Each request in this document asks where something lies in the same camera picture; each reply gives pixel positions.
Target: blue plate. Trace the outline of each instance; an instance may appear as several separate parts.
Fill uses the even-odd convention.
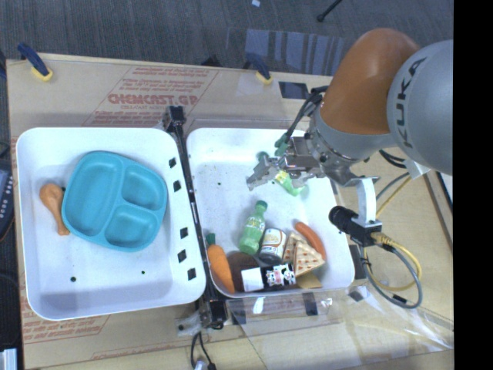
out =
[[[117,153],[94,151],[70,177],[62,219],[71,233],[88,241],[139,251],[156,238],[167,200],[160,175]]]

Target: bottle cap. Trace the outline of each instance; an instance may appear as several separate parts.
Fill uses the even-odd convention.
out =
[[[255,203],[255,207],[256,206],[261,206],[263,207],[265,210],[267,209],[267,203],[263,200],[258,200],[256,203]]]
[[[259,246],[259,243],[257,243],[255,240],[252,240],[251,238],[244,238],[240,240],[240,251],[244,252],[245,254],[255,255],[259,250]]]
[[[264,288],[260,267],[243,270],[241,278],[245,292],[260,291]]]

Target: can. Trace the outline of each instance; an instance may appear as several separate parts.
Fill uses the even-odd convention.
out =
[[[280,264],[283,258],[287,236],[281,229],[265,230],[258,258],[267,264]]]

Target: orange carrot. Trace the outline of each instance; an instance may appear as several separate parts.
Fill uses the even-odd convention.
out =
[[[235,292],[233,276],[224,249],[217,244],[211,244],[207,248],[207,256],[209,257],[210,270],[223,283],[228,292],[233,294]]]
[[[324,243],[318,237],[318,234],[315,233],[311,227],[304,224],[303,222],[296,222],[294,228],[300,233],[303,237],[305,237],[308,241],[308,244],[320,255],[324,260],[327,259],[327,255],[325,253]]]

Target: gray carpet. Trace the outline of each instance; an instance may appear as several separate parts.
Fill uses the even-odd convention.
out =
[[[273,71],[333,75],[352,43],[376,27],[419,45],[452,39],[454,0],[0,0],[0,49],[198,65],[216,56],[241,68],[256,52]],[[8,99],[0,80],[0,140],[8,141]],[[0,273],[16,276],[13,231],[0,242]],[[18,300],[0,279],[0,342],[15,340]]]

